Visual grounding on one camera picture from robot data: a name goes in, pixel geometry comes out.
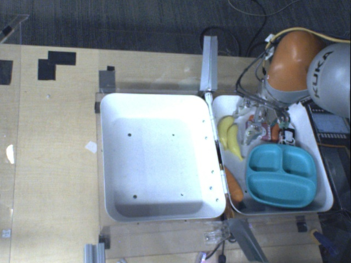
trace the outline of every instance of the black carpet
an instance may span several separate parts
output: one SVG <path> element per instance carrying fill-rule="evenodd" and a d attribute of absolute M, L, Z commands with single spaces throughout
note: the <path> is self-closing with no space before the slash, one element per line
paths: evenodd
<path fill-rule="evenodd" d="M 231 0 L 263 13 L 253 0 Z M 294 0 L 257 0 L 267 14 Z M 217 34 L 221 54 L 246 55 L 249 44 L 270 33 L 303 26 L 350 38 L 351 0 L 302 0 L 267 17 L 240 13 L 227 0 L 0 0 L 0 28 L 16 14 L 29 14 L 7 43 L 201 54 L 200 35 Z M 263 45 L 254 46 L 251 56 Z"/>

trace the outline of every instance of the toy banana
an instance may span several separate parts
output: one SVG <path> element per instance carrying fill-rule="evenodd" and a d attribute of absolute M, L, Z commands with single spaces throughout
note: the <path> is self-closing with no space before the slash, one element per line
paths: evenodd
<path fill-rule="evenodd" d="M 236 155 L 240 161 L 243 160 L 241 152 L 240 152 L 240 146 L 237 143 L 237 131 L 238 131 L 238 126 L 237 124 L 233 124 L 229 127 L 227 131 L 227 143 L 228 143 L 228 149 L 230 152 L 232 152 L 234 155 Z"/>
<path fill-rule="evenodd" d="M 234 123 L 234 117 L 233 116 L 225 116 L 222 119 L 220 119 L 218 123 L 218 136 L 219 136 L 219 142 L 223 145 L 224 149 L 228 149 L 228 144 L 227 144 L 227 132 L 229 127 Z"/>

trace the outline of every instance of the wooden table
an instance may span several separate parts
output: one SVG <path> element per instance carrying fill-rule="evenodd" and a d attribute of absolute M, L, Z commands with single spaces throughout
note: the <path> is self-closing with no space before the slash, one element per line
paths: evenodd
<path fill-rule="evenodd" d="M 57 65 L 55 81 L 39 81 L 38 59 L 47 59 L 48 51 L 75 52 L 76 65 Z M 7 117 L 1 128 L 8 134 L 0 146 L 4 153 L 13 144 L 15 151 L 14 164 L 3 153 L 0 161 L 0 213 L 7 214 L 0 227 L 11 229 L 0 240 L 0 262 L 82 262 L 84 245 L 97 244 L 100 232 L 97 154 L 86 149 L 97 141 L 99 70 L 114 66 L 121 89 L 152 89 L 163 83 L 164 88 L 196 89 L 202 56 L 2 44 L 0 59 L 14 61 L 11 85 L 0 86 L 0 110 Z M 233 88 L 248 62 L 219 57 L 219 86 Z M 254 86 L 252 80 L 244 84 Z M 316 215 L 307 224 L 320 228 Z M 298 233 L 291 219 L 255 219 L 251 225 L 270 262 L 321 262 L 318 246 L 308 233 Z M 226 248 L 228 263 L 247 262 L 238 244 Z M 194 263 L 196 255 L 126 260 Z"/>

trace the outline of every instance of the yellow banana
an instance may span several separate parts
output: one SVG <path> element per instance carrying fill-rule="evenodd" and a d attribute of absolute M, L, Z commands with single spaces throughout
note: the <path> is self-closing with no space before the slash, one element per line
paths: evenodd
<path fill-rule="evenodd" d="M 227 143 L 229 151 L 236 155 L 240 161 L 242 161 L 243 158 L 240 152 L 240 146 L 237 143 L 237 131 L 237 124 L 233 124 L 229 127 L 227 131 Z"/>
<path fill-rule="evenodd" d="M 222 119 L 220 119 L 218 123 L 218 136 L 219 136 L 219 142 L 222 143 L 223 147 L 225 150 L 228 149 L 228 144 L 227 144 L 227 132 L 229 127 L 234 123 L 234 117 L 233 116 L 225 116 Z"/>

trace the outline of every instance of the teal plate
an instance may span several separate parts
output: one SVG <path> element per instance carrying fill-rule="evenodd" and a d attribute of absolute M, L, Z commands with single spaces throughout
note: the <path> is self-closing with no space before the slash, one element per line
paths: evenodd
<path fill-rule="evenodd" d="M 246 186 L 257 202 L 281 208 L 306 207 L 317 191 L 316 165 L 299 147 L 262 144 L 248 157 Z"/>

